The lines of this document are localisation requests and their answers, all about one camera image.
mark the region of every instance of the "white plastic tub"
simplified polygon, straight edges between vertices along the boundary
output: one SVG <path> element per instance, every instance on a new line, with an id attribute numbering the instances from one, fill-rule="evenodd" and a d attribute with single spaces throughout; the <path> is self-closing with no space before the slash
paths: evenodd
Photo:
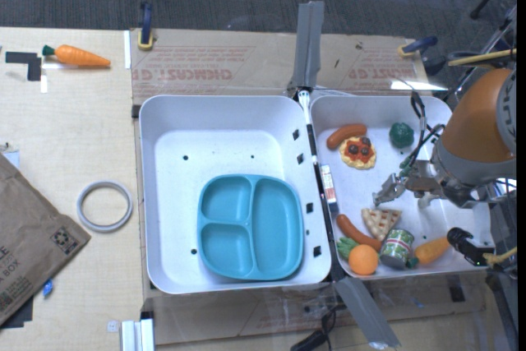
<path id="1" fill-rule="evenodd" d="M 318 283 L 329 274 L 325 220 L 299 104 L 277 95 L 160 95 L 144 102 L 139 121 L 146 263 L 158 289 L 179 294 L 294 286 Z M 278 178 L 299 196 L 303 258 L 285 279 L 228 278 L 200 258 L 201 190 L 212 178 L 236 173 Z"/>
<path id="2" fill-rule="evenodd" d="M 446 124 L 451 115 L 450 108 L 443 101 L 431 96 L 423 96 L 426 107 L 427 124 Z M 382 184 L 392 173 L 399 172 L 399 164 L 416 146 L 419 134 L 419 119 L 410 104 L 408 96 L 322 96 L 311 103 L 311 120 L 314 128 L 318 161 L 328 164 L 335 186 L 335 195 L 339 212 L 346 214 L 353 224 L 363 233 L 368 233 L 361 216 L 362 208 L 375 208 L 373 192 L 378 192 Z M 415 132 L 412 146 L 399 149 L 391 145 L 389 130 L 394 122 L 405 122 Z M 367 126 L 367 136 L 376 147 L 376 164 L 372 169 L 359 170 L 346 165 L 340 158 L 338 150 L 326 146 L 327 137 L 336 129 L 351 123 L 363 123 Z M 419 159 L 429 159 L 433 144 L 425 144 Z M 406 229 L 415 237 L 413 249 L 423 242 L 445 236 L 453 227 L 460 227 L 476 233 L 480 227 L 475 226 L 474 211 L 460 209 L 447 200 L 434 200 L 425 209 L 418 208 L 418 200 L 413 193 L 406 191 L 398 199 L 378 206 L 379 209 L 402 210 L 403 214 L 396 228 Z M 332 215 L 335 240 L 343 233 L 335 223 Z M 349 275 L 355 275 L 341 256 L 340 265 Z M 437 261 L 414 269 L 396 270 L 379 264 L 376 273 L 364 279 L 397 278 L 410 275 L 435 274 L 476 270 L 462 254 L 452 247 Z"/>

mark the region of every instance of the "brown cardboard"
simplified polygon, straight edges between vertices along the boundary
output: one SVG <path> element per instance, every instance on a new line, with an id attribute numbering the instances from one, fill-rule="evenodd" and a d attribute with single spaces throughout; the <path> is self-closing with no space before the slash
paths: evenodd
<path id="1" fill-rule="evenodd" d="M 0 154 L 0 325 L 89 240 Z"/>
<path id="2" fill-rule="evenodd" d="M 130 33 L 135 106 L 162 94 L 282 95 L 293 75 L 295 34 L 155 29 L 154 47 L 145 51 L 137 48 L 137 31 Z M 408 42 L 323 34 L 317 89 L 389 93 L 393 81 L 427 81 L 419 54 L 398 55 Z"/>

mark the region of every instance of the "blue divided plate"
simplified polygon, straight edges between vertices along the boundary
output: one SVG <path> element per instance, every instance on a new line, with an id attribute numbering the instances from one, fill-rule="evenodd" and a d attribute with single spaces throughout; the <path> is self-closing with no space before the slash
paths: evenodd
<path id="1" fill-rule="evenodd" d="M 201 191 L 197 237 L 201 259 L 219 275 L 286 278 L 303 255 L 298 195 L 277 178 L 253 174 L 213 178 Z"/>

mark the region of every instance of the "toy sausage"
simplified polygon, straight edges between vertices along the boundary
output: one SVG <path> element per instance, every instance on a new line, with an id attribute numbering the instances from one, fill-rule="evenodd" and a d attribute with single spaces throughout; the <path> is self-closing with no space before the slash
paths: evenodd
<path id="1" fill-rule="evenodd" d="M 335 150 L 338 145 L 352 136 L 363 136 L 367 133 L 367 126 L 360 123 L 348 124 L 336 130 L 327 138 L 327 148 Z"/>
<path id="2" fill-rule="evenodd" d="M 345 236 L 351 238 L 358 244 L 368 244 L 369 246 L 372 246 L 377 252 L 380 252 L 381 241 L 362 233 L 353 225 L 347 215 L 339 214 L 336 217 L 336 224 L 338 225 L 339 229 L 342 230 L 342 233 L 344 233 Z"/>

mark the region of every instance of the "cardboard sheet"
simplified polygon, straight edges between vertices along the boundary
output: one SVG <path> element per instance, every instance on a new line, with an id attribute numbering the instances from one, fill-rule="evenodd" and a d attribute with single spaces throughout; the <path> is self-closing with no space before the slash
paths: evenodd
<path id="1" fill-rule="evenodd" d="M 133 104 L 154 95 L 281 95 L 293 74 L 295 34 L 154 29 L 154 47 L 132 30 Z M 420 56 L 401 58 L 404 37 L 322 35 L 317 88 L 348 93 L 427 81 Z"/>

